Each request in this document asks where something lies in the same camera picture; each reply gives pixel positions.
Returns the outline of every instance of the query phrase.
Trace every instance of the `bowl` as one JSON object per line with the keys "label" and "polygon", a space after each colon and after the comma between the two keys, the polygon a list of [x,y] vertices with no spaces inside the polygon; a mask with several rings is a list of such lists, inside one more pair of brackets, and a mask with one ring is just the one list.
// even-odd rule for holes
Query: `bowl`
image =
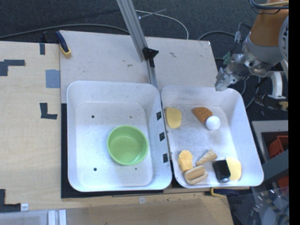
{"label": "bowl", "polygon": [[116,163],[136,165],[147,156],[149,142],[145,134],[138,128],[121,125],[109,133],[107,150]]}

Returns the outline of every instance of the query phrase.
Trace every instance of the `table surface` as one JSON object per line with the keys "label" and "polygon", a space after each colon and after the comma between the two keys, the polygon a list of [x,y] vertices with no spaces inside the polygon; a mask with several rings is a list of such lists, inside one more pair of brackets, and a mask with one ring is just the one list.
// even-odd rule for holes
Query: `table surface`
{"label": "table surface", "polygon": [[[70,31],[62,33],[72,50],[70,57],[65,57],[57,44],[45,44],[45,54],[42,55],[38,43],[0,42],[0,61],[25,60],[25,66],[9,66],[8,75],[0,76],[0,188],[6,189],[5,203],[28,203],[30,210],[138,204],[141,195],[60,198],[60,109],[66,99],[64,91],[72,81],[90,79],[84,69],[78,74],[71,72],[75,75],[67,79],[64,67],[72,64],[73,70],[83,68],[80,58],[86,61],[85,65],[100,64],[106,70],[105,75],[95,74],[91,70],[90,74],[94,74],[99,81],[149,81],[147,67],[142,66],[145,62],[138,59],[130,36]],[[147,42],[150,48],[159,50],[155,57],[159,90],[176,84],[213,86],[217,68],[209,42],[155,37],[147,37]],[[93,49],[88,54],[79,49],[88,48],[87,44],[91,44]],[[124,63],[127,76],[123,76],[122,72],[118,76],[107,75],[111,74],[107,69],[114,70],[113,65],[117,61]],[[61,89],[46,87],[47,70],[60,71]],[[57,114],[57,119],[42,119],[40,103],[47,103],[48,113]],[[204,190],[207,189],[168,187],[163,194],[144,197],[146,203],[201,199],[217,217],[220,211],[216,209],[220,208],[223,219],[225,216],[227,224],[232,224],[224,200],[204,196]]]}

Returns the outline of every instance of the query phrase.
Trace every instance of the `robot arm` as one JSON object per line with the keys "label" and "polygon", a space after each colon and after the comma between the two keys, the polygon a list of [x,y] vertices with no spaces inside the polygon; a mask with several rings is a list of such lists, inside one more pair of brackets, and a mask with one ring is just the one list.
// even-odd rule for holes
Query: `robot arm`
{"label": "robot arm", "polygon": [[251,6],[260,9],[260,12],[243,41],[242,52],[229,52],[224,57],[224,64],[227,66],[225,69],[220,68],[218,72],[216,90],[225,90],[230,84],[245,80],[249,75],[256,75],[272,77],[271,97],[283,98],[280,87],[278,88],[281,83],[278,81],[279,77],[274,75],[277,72],[273,68],[283,60],[288,63],[288,1],[267,0],[266,4],[258,5],[254,0],[249,0]]}

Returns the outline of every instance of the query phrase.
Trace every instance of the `white ball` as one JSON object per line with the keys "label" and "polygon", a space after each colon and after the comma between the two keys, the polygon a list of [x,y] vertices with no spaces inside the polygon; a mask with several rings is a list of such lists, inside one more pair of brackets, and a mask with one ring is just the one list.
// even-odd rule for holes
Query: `white ball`
{"label": "white ball", "polygon": [[221,125],[221,121],[217,116],[210,116],[206,120],[206,126],[209,130],[217,130]]}

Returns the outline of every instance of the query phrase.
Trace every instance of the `white tray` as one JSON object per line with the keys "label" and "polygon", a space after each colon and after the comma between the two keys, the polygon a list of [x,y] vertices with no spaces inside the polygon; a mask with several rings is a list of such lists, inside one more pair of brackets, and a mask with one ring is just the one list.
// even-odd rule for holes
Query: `white tray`
{"label": "white tray", "polygon": [[[147,83],[77,81],[67,90],[68,180],[81,192],[160,190],[170,185],[160,94]],[[149,140],[139,164],[115,163],[107,149],[111,130],[132,125]]]}
{"label": "white tray", "polygon": [[[185,188],[248,187],[263,181],[263,170],[248,122],[241,95],[234,89],[216,91],[213,87],[167,86],[162,90],[163,108],[175,107],[182,113],[181,125],[171,129],[166,125],[169,147],[176,180]],[[221,120],[218,130],[210,131],[193,114],[192,109],[205,106]],[[178,164],[178,155],[189,150],[193,165],[212,148],[217,160],[226,157],[241,162],[242,177],[239,181],[221,184],[216,179],[212,162],[204,164],[208,178],[196,185],[186,183]]]}

